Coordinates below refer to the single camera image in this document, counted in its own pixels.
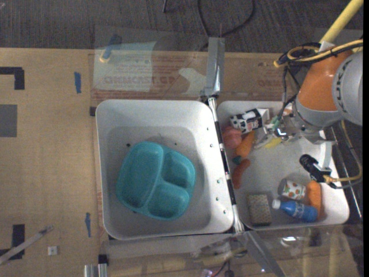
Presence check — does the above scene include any yellow banana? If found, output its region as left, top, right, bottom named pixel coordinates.
left=263, top=137, right=284, bottom=150

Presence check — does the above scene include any brown cardboard board red print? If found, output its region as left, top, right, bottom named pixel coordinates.
left=88, top=51, right=363, bottom=244

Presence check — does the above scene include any blue bottle with white cap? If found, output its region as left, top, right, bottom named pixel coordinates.
left=271, top=199, right=319, bottom=223

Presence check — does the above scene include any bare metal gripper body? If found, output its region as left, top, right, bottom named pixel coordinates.
left=272, top=116, right=328, bottom=144

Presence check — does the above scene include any thin black and white rod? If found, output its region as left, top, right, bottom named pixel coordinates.
left=207, top=96, right=246, bottom=234

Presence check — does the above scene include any white plastic tray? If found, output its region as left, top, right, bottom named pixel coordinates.
left=216, top=100, right=351, bottom=231
left=95, top=99, right=235, bottom=241

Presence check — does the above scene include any green divided plate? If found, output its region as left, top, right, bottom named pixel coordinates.
left=115, top=141, right=197, bottom=221

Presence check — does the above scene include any black cylinder on white bracket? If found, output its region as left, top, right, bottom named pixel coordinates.
left=299, top=141, right=333, bottom=184

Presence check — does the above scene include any orange bread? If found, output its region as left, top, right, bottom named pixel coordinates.
left=305, top=180, right=324, bottom=220

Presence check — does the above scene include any tan square biscuit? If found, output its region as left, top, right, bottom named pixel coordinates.
left=246, top=194, right=273, bottom=226

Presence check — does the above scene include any pink toy food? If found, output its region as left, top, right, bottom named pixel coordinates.
left=221, top=126, right=243, bottom=150

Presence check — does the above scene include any white can with orange dots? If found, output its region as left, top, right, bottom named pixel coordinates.
left=277, top=178, right=307, bottom=201

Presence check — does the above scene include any orange carrot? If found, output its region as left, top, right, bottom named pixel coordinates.
left=232, top=130, right=256, bottom=166

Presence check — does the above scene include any reddish orange sausage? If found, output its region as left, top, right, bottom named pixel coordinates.
left=231, top=158, right=251, bottom=190

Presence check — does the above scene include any black and white cow carton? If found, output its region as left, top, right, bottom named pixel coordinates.
left=229, top=108, right=270, bottom=135

